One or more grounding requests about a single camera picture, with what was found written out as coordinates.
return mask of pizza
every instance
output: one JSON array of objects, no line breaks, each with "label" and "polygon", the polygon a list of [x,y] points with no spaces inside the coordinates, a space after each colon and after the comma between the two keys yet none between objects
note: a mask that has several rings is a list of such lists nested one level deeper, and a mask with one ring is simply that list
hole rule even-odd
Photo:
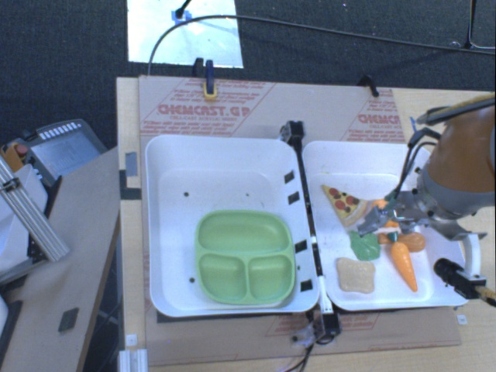
[{"label": "pizza", "polygon": [[349,193],[339,191],[336,188],[330,188],[324,184],[322,185],[322,189],[331,201],[331,205],[343,226],[351,226],[365,214],[368,201],[360,200]]}]

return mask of toy carrot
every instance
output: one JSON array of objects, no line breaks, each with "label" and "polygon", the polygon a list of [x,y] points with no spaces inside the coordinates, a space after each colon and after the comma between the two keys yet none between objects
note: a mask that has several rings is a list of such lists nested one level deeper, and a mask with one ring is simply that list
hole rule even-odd
[{"label": "toy carrot", "polygon": [[391,246],[391,257],[399,273],[414,292],[418,290],[415,272],[413,271],[412,259],[408,247],[404,243],[394,241]]}]

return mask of black carpet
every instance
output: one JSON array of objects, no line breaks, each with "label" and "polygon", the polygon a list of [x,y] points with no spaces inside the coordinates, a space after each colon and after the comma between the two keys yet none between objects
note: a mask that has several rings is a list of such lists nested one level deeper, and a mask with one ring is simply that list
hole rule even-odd
[{"label": "black carpet", "polygon": [[[248,16],[444,47],[464,44],[470,7],[470,0],[235,2]],[[494,4],[477,2],[480,45],[494,45]],[[127,60],[126,0],[0,0],[0,24],[0,142],[25,128],[82,118],[114,146],[115,78],[146,70]],[[245,68],[217,70],[219,77],[356,84],[367,73],[378,86],[494,90],[494,56],[255,22],[241,22],[239,32]],[[191,68],[154,65],[153,73],[188,76]]]}]

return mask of green divided plate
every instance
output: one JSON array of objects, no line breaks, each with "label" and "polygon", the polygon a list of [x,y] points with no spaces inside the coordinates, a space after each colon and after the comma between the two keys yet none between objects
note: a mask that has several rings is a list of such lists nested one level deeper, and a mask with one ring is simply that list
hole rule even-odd
[{"label": "green divided plate", "polygon": [[218,210],[196,228],[199,283],[221,303],[261,305],[285,299],[295,285],[294,254],[289,228],[267,212]]}]

